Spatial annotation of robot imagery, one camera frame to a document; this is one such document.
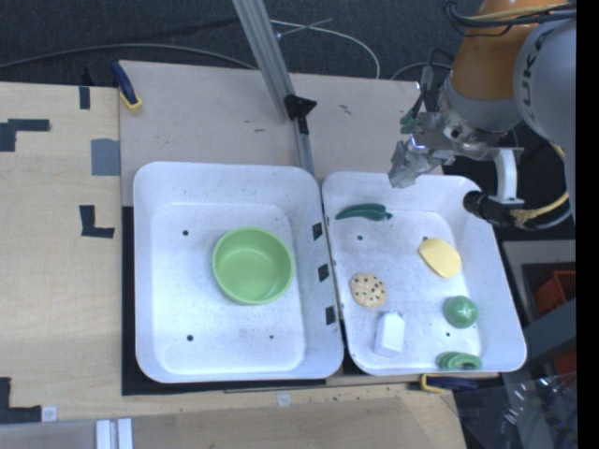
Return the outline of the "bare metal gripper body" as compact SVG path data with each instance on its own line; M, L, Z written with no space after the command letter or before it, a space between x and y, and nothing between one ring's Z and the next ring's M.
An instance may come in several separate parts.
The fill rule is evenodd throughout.
M457 157L490 161L499 152L503 135L472 126L455 111L409 113L404 117L404 134L407 151L427 154L433 169L450 166Z

